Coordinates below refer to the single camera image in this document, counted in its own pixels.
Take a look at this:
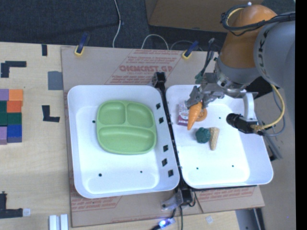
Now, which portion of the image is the orange carrot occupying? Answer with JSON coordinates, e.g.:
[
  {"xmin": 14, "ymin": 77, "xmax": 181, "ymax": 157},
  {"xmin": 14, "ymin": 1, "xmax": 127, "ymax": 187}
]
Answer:
[{"xmin": 187, "ymin": 101, "xmax": 203, "ymax": 131}]

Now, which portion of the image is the green broccoli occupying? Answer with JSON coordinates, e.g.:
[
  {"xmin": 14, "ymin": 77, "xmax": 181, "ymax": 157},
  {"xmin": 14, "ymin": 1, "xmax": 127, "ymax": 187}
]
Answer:
[{"xmin": 194, "ymin": 126, "xmax": 212, "ymax": 144}]

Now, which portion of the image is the black cylinder on white bracket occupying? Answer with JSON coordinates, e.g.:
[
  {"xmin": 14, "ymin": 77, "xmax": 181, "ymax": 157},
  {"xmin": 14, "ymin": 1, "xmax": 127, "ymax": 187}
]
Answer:
[{"xmin": 225, "ymin": 92, "xmax": 259, "ymax": 134}]

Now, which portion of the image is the orange cube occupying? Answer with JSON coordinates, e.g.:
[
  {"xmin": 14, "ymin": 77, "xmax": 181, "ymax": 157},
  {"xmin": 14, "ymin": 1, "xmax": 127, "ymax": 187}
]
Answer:
[
  {"xmin": 8, "ymin": 89, "xmax": 24, "ymax": 103},
  {"xmin": 6, "ymin": 100, "xmax": 23, "ymax": 114}
]

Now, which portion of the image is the black block with wires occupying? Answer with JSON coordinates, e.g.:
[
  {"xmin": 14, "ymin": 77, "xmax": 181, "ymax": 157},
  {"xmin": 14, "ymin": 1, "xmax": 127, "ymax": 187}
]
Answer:
[
  {"xmin": 153, "ymin": 71, "xmax": 167, "ymax": 89},
  {"xmin": 179, "ymin": 187, "xmax": 193, "ymax": 205}
]

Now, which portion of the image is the white block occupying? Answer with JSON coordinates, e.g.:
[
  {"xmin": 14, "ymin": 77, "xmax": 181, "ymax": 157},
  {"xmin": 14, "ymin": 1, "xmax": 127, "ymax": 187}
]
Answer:
[
  {"xmin": 48, "ymin": 215, "xmax": 60, "ymax": 230},
  {"xmin": 59, "ymin": 214, "xmax": 69, "ymax": 230}
]

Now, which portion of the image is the brown cardboard box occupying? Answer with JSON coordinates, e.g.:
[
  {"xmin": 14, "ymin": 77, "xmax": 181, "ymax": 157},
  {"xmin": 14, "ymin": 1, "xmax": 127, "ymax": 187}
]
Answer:
[{"xmin": 143, "ymin": 0, "xmax": 276, "ymax": 33}]

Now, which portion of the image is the small purple and white carton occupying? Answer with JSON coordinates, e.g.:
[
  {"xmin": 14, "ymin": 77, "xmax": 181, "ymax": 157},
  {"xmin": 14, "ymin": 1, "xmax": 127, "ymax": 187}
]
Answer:
[{"xmin": 177, "ymin": 103, "xmax": 190, "ymax": 127}]

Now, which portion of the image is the green divided plate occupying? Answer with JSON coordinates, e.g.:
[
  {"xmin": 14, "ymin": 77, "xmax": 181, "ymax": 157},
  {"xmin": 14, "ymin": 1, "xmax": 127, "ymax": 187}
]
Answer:
[{"xmin": 96, "ymin": 100, "xmax": 158, "ymax": 156}]

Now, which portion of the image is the orange biscuit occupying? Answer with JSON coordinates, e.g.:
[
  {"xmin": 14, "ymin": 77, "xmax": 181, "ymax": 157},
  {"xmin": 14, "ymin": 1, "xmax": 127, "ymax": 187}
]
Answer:
[{"xmin": 195, "ymin": 107, "xmax": 208, "ymax": 123}]

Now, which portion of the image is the blue cube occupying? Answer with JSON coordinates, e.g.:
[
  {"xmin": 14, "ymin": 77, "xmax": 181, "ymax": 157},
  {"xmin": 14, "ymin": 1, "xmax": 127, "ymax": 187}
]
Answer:
[{"xmin": 6, "ymin": 124, "xmax": 23, "ymax": 143}]

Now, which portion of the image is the white plastic tray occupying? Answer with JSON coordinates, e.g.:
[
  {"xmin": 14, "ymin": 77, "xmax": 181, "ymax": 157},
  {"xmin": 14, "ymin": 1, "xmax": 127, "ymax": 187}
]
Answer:
[
  {"xmin": 165, "ymin": 84, "xmax": 274, "ymax": 190},
  {"xmin": 67, "ymin": 84, "xmax": 181, "ymax": 199}
]

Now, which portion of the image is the thin black rod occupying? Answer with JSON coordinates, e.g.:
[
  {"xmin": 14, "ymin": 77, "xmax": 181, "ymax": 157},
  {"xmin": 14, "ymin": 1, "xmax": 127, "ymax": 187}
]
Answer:
[{"xmin": 158, "ymin": 80, "xmax": 190, "ymax": 197}]

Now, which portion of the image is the brown cardboard board, red print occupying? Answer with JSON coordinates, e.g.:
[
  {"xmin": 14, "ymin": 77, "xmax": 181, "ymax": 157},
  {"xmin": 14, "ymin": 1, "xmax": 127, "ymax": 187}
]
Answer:
[{"xmin": 60, "ymin": 46, "xmax": 266, "ymax": 228}]

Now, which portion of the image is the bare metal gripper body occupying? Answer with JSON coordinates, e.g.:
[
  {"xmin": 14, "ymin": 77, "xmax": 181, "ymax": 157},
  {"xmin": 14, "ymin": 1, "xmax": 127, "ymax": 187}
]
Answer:
[{"xmin": 199, "ymin": 72, "xmax": 248, "ymax": 99}]

